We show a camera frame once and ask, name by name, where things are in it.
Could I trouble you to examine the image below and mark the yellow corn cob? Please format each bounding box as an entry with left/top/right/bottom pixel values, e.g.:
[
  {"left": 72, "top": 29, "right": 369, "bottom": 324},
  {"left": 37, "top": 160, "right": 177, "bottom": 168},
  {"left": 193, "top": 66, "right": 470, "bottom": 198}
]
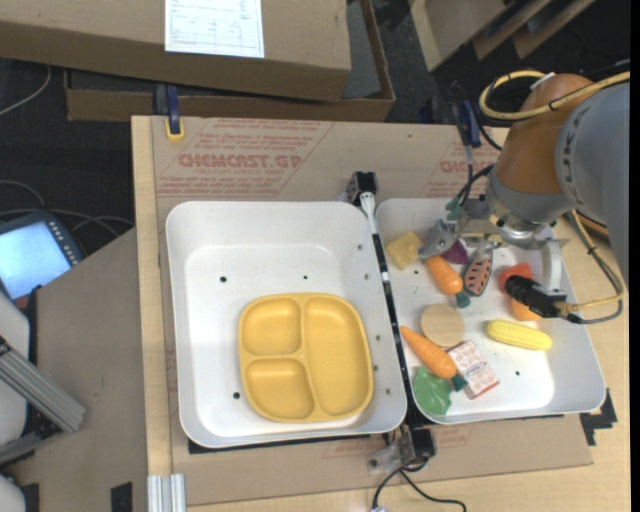
[{"left": 485, "top": 319, "right": 553, "bottom": 352}]

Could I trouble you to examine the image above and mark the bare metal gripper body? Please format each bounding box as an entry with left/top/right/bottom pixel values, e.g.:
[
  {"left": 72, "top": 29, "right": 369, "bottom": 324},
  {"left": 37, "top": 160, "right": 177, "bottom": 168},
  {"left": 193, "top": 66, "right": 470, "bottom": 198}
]
[{"left": 456, "top": 198, "right": 549, "bottom": 252}]

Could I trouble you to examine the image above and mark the orange toy fruit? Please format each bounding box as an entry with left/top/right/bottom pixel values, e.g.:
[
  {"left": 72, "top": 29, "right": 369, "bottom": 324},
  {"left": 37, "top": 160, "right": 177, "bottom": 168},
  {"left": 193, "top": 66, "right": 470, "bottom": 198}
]
[{"left": 510, "top": 296, "right": 544, "bottom": 322}]

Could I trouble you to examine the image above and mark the pink and white carton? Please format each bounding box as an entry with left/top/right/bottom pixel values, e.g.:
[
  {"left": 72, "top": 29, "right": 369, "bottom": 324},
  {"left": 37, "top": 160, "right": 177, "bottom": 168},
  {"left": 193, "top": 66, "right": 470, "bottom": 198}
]
[{"left": 445, "top": 340, "right": 501, "bottom": 400}]

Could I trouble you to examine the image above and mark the purple toy vegetable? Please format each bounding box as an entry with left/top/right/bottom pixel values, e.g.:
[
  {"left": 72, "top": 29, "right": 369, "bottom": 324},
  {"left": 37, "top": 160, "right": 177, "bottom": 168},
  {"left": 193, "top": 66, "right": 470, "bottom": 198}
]
[{"left": 441, "top": 238, "right": 472, "bottom": 266}]

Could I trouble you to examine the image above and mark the watermelon slice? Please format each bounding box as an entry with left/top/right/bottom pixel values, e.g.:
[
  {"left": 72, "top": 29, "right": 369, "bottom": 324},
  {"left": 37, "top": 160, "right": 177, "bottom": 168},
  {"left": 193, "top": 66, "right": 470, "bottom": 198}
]
[{"left": 461, "top": 249, "right": 494, "bottom": 298}]

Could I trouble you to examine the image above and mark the black cylinder on white bracket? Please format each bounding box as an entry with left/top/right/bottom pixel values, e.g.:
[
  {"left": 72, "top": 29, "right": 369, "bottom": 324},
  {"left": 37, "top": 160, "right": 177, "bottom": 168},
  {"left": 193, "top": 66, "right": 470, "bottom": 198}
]
[{"left": 503, "top": 238, "right": 571, "bottom": 320}]

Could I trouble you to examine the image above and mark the brown cardboard board, red print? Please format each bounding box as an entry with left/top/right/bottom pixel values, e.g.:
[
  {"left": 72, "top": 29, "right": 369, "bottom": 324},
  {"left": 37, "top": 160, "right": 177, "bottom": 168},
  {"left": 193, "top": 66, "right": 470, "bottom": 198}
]
[{"left": 149, "top": 117, "right": 609, "bottom": 506}]

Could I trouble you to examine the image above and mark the tan round biscuit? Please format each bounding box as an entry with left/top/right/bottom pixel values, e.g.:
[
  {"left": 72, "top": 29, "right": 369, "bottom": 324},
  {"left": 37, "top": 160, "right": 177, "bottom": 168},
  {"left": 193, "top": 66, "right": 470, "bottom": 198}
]
[{"left": 419, "top": 302, "right": 466, "bottom": 348}]

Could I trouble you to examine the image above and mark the cardboard box with white label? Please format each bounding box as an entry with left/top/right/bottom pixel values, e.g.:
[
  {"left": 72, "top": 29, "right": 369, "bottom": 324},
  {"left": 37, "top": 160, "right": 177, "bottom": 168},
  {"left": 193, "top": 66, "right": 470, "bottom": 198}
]
[{"left": 0, "top": 0, "right": 354, "bottom": 104}]

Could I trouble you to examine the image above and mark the red-orange toy pepper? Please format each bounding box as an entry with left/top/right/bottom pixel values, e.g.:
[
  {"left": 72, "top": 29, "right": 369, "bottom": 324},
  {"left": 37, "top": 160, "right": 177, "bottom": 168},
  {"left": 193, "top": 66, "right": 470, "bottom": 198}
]
[{"left": 497, "top": 262, "right": 534, "bottom": 292}]

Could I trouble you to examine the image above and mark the yellow divided plate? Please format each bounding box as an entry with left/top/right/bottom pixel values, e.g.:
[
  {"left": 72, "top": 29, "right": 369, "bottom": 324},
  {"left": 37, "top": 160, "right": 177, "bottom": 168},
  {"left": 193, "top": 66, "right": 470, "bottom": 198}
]
[{"left": 237, "top": 292, "right": 376, "bottom": 424}]

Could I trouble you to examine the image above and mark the white plastic tray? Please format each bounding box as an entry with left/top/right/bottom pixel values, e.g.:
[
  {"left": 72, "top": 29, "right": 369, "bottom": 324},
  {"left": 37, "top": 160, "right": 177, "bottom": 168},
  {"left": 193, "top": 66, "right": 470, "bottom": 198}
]
[
  {"left": 164, "top": 199, "right": 409, "bottom": 449},
  {"left": 374, "top": 197, "right": 608, "bottom": 427}
]

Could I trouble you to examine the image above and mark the green lettuce leaf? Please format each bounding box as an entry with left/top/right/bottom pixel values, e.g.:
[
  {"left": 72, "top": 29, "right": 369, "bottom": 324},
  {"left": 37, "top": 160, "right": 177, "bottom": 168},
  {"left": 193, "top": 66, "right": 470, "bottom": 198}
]
[{"left": 412, "top": 365, "right": 454, "bottom": 417}]

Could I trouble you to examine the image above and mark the orange carrot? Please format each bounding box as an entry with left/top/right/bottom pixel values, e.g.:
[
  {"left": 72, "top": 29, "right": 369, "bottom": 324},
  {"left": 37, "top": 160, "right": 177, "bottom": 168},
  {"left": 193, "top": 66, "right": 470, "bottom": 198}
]
[
  {"left": 425, "top": 254, "right": 472, "bottom": 309},
  {"left": 399, "top": 325, "right": 468, "bottom": 393}
]

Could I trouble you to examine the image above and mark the black block with thin wires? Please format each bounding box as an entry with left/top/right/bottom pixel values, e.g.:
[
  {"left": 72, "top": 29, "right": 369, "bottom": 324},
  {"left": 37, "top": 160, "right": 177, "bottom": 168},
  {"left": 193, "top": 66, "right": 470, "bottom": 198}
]
[
  {"left": 343, "top": 170, "right": 379, "bottom": 205},
  {"left": 368, "top": 427, "right": 437, "bottom": 475}
]

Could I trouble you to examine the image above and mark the thin black and white rod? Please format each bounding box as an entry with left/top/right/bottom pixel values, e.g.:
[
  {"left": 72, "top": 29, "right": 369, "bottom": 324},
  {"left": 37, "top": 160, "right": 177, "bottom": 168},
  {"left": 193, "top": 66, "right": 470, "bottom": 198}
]
[{"left": 359, "top": 191, "right": 415, "bottom": 427}]

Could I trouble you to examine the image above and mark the yellow cheese wedge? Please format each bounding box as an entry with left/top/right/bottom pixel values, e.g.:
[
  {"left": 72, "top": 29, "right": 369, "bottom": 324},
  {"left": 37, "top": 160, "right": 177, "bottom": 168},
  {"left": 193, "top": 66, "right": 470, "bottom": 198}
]
[{"left": 384, "top": 230, "right": 424, "bottom": 272}]

